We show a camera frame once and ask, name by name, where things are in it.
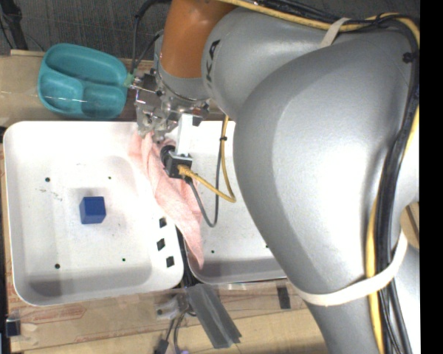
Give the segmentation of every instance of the teal bowl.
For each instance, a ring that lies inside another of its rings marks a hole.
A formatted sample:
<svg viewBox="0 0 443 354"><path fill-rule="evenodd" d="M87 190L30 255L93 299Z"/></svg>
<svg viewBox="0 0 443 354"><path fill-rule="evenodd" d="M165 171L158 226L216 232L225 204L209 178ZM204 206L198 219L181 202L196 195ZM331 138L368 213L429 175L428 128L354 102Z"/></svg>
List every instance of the teal bowl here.
<svg viewBox="0 0 443 354"><path fill-rule="evenodd" d="M47 50L38 75L38 96L50 111L89 120L117 118L126 103L128 72L105 52L74 44Z"/></svg>

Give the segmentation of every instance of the black stand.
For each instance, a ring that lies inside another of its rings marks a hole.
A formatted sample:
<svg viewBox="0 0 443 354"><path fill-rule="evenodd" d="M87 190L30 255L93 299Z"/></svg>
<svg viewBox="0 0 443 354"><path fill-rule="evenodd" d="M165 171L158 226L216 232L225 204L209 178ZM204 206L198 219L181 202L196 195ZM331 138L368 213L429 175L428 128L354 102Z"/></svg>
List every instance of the black stand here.
<svg viewBox="0 0 443 354"><path fill-rule="evenodd" d="M13 41L17 49L28 50L28 45L21 30L21 10L13 0L0 0L4 20L12 33Z"/></svg>

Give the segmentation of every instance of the blue block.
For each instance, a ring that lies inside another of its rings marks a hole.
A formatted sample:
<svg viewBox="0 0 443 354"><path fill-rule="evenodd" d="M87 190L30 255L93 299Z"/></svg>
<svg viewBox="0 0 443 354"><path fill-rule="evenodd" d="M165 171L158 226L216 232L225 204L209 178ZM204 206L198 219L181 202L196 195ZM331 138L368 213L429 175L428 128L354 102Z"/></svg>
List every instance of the blue block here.
<svg viewBox="0 0 443 354"><path fill-rule="evenodd" d="M83 197L79 209L82 224L102 223L106 217L105 199L103 197Z"/></svg>

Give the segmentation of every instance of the cable tie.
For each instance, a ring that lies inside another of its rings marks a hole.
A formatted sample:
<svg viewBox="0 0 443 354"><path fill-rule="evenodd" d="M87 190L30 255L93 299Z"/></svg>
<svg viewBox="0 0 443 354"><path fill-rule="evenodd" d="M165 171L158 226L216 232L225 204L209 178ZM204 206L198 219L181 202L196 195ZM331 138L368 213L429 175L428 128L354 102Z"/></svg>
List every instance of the cable tie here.
<svg viewBox="0 0 443 354"><path fill-rule="evenodd" d="M361 280L353 283L339 291L330 294L310 294L295 287L299 296L305 301L313 305L321 305L328 307L330 305L341 305L353 300L363 298L369 294L373 294L383 289L396 276L399 268L404 260L407 252L408 241L404 232L400 233L399 242L397 243L396 251L392 262L387 268L374 277Z"/></svg>
<svg viewBox="0 0 443 354"><path fill-rule="evenodd" d="M342 25L349 20L350 18L343 17L335 21L326 31L323 40L320 42L319 48L322 49L323 47L332 45Z"/></svg>

